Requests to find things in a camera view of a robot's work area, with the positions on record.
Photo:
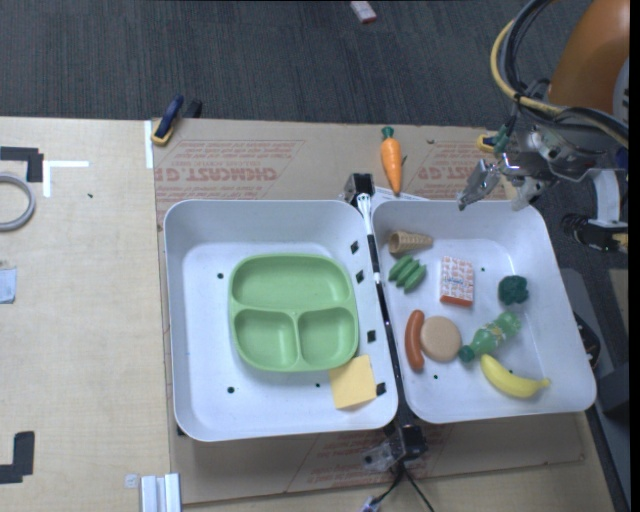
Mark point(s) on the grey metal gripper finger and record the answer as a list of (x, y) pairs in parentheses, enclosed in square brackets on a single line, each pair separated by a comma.
[(526, 194), (479, 182)]

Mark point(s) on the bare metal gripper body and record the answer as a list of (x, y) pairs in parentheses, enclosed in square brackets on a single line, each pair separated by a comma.
[(560, 160)]

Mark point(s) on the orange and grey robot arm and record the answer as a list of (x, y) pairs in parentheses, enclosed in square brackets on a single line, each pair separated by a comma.
[(592, 50)]

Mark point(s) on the orange carrot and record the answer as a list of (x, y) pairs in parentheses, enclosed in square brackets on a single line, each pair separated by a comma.
[(391, 160)]

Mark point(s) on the tan ice cream cone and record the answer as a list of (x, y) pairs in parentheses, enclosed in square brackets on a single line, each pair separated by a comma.
[(407, 241)]

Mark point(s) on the green broccoli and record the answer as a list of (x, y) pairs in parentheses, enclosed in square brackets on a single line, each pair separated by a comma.
[(513, 290)]

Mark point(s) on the orange and white carton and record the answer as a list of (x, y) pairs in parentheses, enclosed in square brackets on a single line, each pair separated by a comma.
[(457, 281)]

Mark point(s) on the green pea pods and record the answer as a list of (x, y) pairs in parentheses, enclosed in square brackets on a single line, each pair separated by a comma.
[(407, 273)]

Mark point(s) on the green bottle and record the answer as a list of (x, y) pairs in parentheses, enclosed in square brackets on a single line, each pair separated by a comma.
[(492, 335)]

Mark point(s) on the white plastic tray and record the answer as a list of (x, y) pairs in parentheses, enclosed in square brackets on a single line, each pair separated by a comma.
[(210, 350), (540, 340)]

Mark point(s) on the thin black and white rod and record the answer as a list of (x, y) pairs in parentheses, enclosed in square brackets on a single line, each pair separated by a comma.
[(382, 300)]

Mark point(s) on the tan round biscuit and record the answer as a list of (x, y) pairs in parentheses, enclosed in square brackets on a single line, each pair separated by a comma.
[(440, 339)]

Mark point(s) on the red sausage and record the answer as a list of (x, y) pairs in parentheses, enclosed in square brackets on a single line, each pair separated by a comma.
[(414, 340)]

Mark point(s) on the yellow banana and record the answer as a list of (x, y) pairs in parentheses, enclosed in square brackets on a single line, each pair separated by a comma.
[(510, 381)]

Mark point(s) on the brown cardboard board red print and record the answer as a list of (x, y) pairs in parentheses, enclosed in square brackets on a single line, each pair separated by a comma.
[(280, 160)]

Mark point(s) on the small white and red packet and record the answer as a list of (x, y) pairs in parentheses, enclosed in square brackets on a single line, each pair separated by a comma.
[(363, 11)]

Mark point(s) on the green divided plate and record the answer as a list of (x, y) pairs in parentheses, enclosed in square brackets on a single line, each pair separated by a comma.
[(290, 285)]

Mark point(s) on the yellow cheese slice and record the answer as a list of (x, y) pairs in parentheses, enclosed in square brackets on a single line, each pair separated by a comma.
[(352, 382)]

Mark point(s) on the black cylinder on white bracket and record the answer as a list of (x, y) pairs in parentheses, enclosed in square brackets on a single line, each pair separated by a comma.
[(607, 200)]

